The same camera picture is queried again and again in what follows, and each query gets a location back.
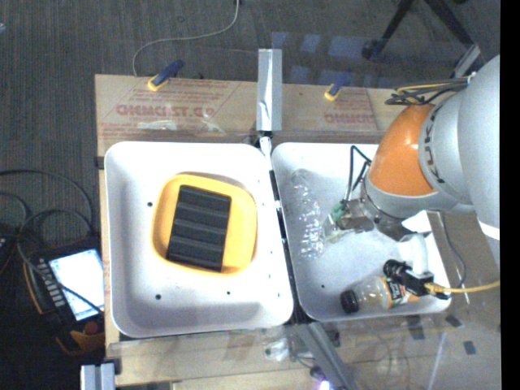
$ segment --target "bottle with orange label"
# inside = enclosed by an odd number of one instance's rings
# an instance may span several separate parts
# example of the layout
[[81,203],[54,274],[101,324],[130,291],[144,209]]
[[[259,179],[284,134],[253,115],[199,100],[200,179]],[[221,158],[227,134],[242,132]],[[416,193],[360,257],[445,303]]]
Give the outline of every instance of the bottle with orange label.
[[346,314],[383,313],[418,297],[405,287],[384,276],[373,275],[355,283],[340,295],[341,306]]

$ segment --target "lit screen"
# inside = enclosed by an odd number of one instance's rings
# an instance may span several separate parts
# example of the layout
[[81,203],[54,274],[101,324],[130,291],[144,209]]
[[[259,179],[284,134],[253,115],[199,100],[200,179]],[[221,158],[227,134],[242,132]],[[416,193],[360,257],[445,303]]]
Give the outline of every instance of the lit screen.
[[[103,266],[95,249],[56,258],[49,263],[59,283],[103,309],[105,305]],[[79,297],[68,291],[64,292],[76,320],[80,321],[98,313]]]

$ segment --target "bottle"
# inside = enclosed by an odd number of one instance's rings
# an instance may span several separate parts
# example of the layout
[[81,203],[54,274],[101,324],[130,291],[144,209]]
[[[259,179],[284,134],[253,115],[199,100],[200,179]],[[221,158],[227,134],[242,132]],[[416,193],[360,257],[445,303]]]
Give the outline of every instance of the bottle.
[[346,314],[378,314],[406,302],[417,301],[418,297],[389,278],[373,275],[342,292],[340,300]]
[[291,175],[292,204],[297,212],[293,232],[298,255],[316,258],[323,254],[324,234],[319,203],[310,189],[308,172],[297,169]]

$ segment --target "black ribbed pad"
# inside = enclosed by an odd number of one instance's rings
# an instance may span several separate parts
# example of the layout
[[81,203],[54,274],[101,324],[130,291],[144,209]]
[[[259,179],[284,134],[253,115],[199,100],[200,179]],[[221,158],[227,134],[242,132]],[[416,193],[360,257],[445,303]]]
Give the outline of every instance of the black ribbed pad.
[[181,185],[167,259],[221,271],[230,207],[227,195]]

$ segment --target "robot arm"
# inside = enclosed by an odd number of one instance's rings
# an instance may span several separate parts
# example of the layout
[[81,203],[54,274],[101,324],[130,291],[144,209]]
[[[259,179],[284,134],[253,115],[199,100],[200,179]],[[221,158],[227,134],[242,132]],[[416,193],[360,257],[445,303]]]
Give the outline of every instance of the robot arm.
[[438,106],[412,105],[399,114],[354,201],[396,239],[401,222],[421,210],[475,211],[500,269],[499,127],[497,56]]

